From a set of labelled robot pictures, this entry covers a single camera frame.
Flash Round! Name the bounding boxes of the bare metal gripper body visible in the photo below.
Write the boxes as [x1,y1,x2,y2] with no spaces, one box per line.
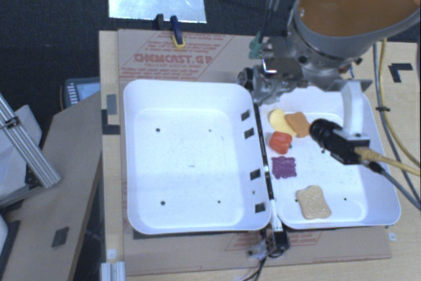
[252,36,345,107]

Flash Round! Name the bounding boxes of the yellow toy food piece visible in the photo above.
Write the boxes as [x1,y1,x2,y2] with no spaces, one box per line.
[268,108,299,138]

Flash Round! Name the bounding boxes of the orange toy biscuit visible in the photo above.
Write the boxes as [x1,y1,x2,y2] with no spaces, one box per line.
[284,111,312,139]

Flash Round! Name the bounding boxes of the red toy pepper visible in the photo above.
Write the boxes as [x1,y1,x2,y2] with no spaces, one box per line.
[269,131,293,156]

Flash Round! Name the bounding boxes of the thin black and white rod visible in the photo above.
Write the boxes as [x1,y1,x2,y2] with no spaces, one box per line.
[252,102,281,234]

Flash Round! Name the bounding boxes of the brown cardboard board red print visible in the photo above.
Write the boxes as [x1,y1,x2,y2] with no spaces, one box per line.
[117,28,393,276]

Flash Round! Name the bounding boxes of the purple toy grapes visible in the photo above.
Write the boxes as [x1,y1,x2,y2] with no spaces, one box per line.
[271,155,298,180]

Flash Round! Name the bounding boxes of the white plastic tray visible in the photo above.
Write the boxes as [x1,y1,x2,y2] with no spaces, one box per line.
[122,78,273,236]
[255,88,403,230]

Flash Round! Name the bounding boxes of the beige toy bread slice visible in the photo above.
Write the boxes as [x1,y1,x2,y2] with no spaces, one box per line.
[295,184,332,221]

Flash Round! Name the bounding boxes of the black cylinder on white bracket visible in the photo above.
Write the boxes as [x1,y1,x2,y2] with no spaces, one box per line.
[309,80,372,166]

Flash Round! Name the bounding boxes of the black block with thin wires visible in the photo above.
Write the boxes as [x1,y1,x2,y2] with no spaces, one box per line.
[268,229,291,251]

